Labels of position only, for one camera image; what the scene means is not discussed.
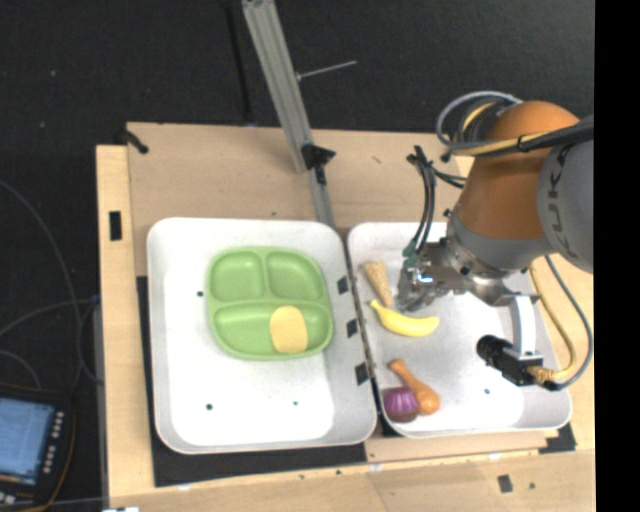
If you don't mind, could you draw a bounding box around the orange chicken drumstick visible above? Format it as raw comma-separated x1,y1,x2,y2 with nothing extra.
387,357,442,417

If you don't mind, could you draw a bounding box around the white plastic tray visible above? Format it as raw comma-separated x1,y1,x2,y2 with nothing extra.
146,216,379,455
346,221,574,440

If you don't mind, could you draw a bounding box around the yellow oval biscuit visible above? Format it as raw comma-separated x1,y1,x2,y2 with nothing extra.
269,305,309,354

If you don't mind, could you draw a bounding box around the green divided plate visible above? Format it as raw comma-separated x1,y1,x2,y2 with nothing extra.
204,246,335,360

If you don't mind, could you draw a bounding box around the beige ice cream cone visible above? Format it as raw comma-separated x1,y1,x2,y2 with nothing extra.
362,261,395,309

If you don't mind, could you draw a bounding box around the black cylinder on white bracket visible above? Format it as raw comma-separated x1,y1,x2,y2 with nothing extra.
475,293,545,388

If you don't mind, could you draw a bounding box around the yellow banana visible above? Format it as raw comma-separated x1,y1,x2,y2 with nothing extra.
369,298,442,339

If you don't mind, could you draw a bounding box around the purple cupcake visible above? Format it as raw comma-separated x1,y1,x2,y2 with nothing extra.
383,386,420,424

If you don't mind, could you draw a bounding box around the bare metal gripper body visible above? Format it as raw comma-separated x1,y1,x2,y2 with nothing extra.
401,238,532,304

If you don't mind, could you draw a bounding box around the pale wood board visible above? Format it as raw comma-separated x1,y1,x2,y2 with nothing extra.
125,121,561,464

